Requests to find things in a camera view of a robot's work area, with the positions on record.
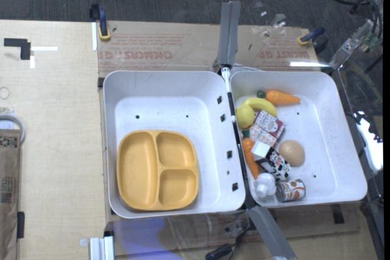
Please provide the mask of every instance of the brown paper bag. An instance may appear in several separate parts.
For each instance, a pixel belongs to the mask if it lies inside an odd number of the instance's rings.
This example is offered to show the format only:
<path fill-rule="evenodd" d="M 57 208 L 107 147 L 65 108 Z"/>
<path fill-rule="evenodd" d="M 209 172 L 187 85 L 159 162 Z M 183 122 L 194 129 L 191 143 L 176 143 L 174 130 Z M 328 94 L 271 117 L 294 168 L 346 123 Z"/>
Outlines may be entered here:
<path fill-rule="evenodd" d="M 0 259 L 16 259 L 20 130 L 0 129 Z"/>

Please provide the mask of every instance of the orange carrot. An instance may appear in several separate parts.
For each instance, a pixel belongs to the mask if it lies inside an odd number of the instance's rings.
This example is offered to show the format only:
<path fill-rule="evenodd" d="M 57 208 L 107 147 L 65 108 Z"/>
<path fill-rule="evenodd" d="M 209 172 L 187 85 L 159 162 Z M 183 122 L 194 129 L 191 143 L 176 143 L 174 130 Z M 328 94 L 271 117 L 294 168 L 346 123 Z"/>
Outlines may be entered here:
<path fill-rule="evenodd" d="M 252 153 L 252 147 L 255 145 L 254 141 L 249 138 L 249 131 L 243 131 L 243 152 L 245 161 L 249 167 L 250 172 L 252 173 L 254 179 L 256 179 L 259 175 L 259 167 L 258 164 L 254 160 L 254 155 Z"/>
<path fill-rule="evenodd" d="M 266 93 L 259 91 L 257 92 L 257 97 L 265 98 L 272 104 L 292 104 L 300 102 L 300 99 L 296 96 L 293 96 L 292 94 L 273 89 L 268 90 Z"/>

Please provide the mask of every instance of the potato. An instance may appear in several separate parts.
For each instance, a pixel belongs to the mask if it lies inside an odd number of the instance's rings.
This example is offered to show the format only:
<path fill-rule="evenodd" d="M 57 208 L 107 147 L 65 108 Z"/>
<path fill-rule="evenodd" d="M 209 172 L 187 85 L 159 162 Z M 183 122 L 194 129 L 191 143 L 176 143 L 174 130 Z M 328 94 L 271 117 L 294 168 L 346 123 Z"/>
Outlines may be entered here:
<path fill-rule="evenodd" d="M 278 152 L 292 167 L 300 166 L 305 161 L 305 150 L 297 141 L 283 141 Z"/>

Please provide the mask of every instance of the light wood surface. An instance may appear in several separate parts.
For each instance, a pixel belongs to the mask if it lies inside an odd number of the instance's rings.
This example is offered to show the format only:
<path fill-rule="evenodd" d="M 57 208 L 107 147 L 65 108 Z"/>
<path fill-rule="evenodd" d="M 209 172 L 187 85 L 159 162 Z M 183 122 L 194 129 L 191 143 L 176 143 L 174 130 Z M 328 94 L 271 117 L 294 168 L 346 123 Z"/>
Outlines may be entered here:
<path fill-rule="evenodd" d="M 5 37 L 58 47 L 36 52 L 30 69 L 29 61 L 19 59 L 19 48 L 0 45 L 0 86 L 10 91 L 0 107 L 14 109 L 26 128 L 19 201 L 26 224 L 18 259 L 88 259 L 80 239 L 102 237 L 109 215 L 91 23 L 2 20 L 0 40 Z M 376 259 L 367 223 L 359 216 L 358 231 L 289 239 L 292 249 L 298 259 Z M 176 256 L 204 259 L 204 251 Z M 267 252 L 264 243 L 248 243 L 237 259 L 267 259 Z"/>

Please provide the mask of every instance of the metal ring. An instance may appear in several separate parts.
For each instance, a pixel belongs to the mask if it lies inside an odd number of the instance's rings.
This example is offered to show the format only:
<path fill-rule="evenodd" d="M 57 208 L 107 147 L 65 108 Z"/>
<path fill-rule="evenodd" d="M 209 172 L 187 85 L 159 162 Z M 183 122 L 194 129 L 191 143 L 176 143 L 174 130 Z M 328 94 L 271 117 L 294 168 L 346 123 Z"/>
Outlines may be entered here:
<path fill-rule="evenodd" d="M 8 94 L 7 94 L 6 97 L 2 97 L 1 96 L 1 90 L 7 90 L 8 91 Z M 10 96 L 10 90 L 7 87 L 0 87 L 0 99 L 6 100 L 6 99 L 8 99 L 9 96 Z"/>
<path fill-rule="evenodd" d="M 26 131 L 20 119 L 12 115 L 0 114 L 0 121 L 13 121 L 16 125 L 19 126 L 20 130 L 22 131 L 22 134 L 20 136 L 20 144 L 22 144 L 24 141 L 24 136 L 26 135 Z"/>

